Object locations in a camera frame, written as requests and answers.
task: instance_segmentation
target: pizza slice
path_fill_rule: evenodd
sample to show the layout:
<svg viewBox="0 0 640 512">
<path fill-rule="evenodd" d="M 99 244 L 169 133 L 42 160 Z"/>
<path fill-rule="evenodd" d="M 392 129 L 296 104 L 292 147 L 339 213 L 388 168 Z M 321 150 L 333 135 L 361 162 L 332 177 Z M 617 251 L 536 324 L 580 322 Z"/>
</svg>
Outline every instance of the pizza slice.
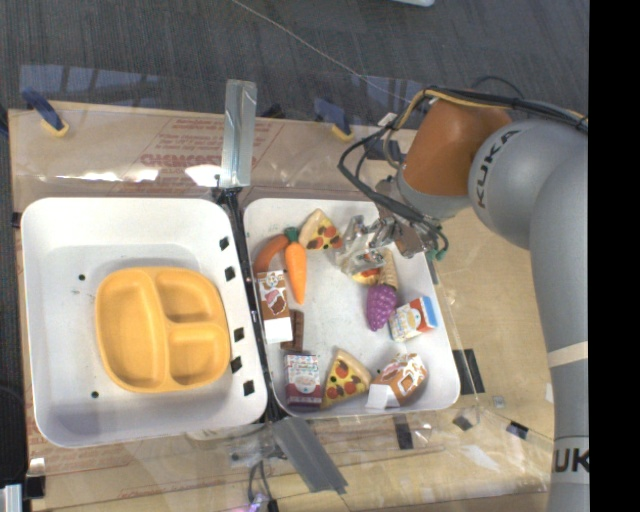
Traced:
<svg viewBox="0 0 640 512">
<path fill-rule="evenodd" d="M 329 368 L 320 408 L 326 409 L 337 402 L 366 393 L 370 384 L 369 370 L 351 354 L 338 349 Z"/>
<path fill-rule="evenodd" d="M 342 235 L 331 219 L 317 208 L 300 229 L 298 242 L 310 251 L 339 249 L 342 247 Z"/>
</svg>

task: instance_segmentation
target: toy carrot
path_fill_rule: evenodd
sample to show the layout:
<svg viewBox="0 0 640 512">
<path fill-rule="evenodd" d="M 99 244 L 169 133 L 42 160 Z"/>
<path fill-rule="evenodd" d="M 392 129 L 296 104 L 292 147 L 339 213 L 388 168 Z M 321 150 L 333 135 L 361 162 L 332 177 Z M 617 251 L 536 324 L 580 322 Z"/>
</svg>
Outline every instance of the toy carrot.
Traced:
<svg viewBox="0 0 640 512">
<path fill-rule="evenodd" d="M 304 304 L 304 294 L 307 288 L 307 251 L 298 242 L 297 228 L 287 228 L 284 230 L 284 234 L 289 239 L 289 245 L 284 250 L 289 282 L 298 304 Z"/>
<path fill-rule="evenodd" d="M 282 233 L 267 240 L 267 243 L 260 250 L 256 260 L 253 262 L 253 272 L 255 274 L 258 272 L 267 272 L 273 257 L 284 250 L 287 245 L 289 245 L 289 238 Z"/>
</svg>

